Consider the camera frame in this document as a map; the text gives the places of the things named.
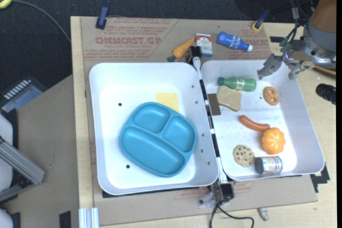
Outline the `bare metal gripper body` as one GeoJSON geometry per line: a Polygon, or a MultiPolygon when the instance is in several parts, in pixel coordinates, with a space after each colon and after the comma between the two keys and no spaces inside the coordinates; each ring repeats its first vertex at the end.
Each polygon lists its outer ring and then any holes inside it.
{"type": "Polygon", "coordinates": [[[302,67],[317,66],[324,69],[336,69],[336,53],[307,39],[286,43],[283,46],[283,61],[286,64],[302,67]]]}

